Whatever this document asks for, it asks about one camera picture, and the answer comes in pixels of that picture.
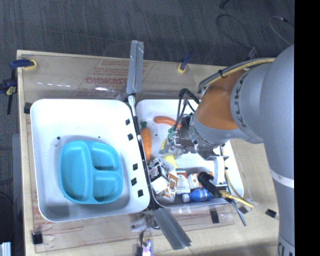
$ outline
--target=cyan divided plate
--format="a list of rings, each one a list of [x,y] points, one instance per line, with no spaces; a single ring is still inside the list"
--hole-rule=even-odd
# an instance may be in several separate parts
[[[107,204],[123,190],[119,154],[110,145],[88,140],[66,143],[59,156],[59,181],[63,195],[79,204]]]

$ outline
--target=water bottle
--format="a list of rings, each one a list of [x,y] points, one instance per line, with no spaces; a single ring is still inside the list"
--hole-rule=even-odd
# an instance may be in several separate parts
[[[189,194],[182,195],[182,201],[184,203],[193,201],[193,202],[203,202],[213,199],[213,197],[208,193],[208,190],[205,188],[198,188],[192,191]]]

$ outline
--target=carrot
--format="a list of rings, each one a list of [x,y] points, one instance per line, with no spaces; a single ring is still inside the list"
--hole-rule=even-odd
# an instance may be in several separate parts
[[[141,137],[142,137],[142,144],[145,153],[145,158],[149,162],[151,159],[151,146],[152,146],[152,136],[151,131],[147,128],[147,122],[141,122],[142,130],[141,130]]]
[[[166,124],[166,125],[170,125],[170,126],[174,126],[176,121],[170,117],[167,116],[156,116],[153,121],[156,124]],[[182,125],[181,123],[178,123],[177,128],[180,128]]]

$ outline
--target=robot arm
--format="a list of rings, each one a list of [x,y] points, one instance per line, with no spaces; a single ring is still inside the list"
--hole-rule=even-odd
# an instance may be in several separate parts
[[[294,256],[294,45],[269,63],[220,76],[162,155],[191,152],[210,160],[232,139],[264,143],[279,208],[277,255]]]

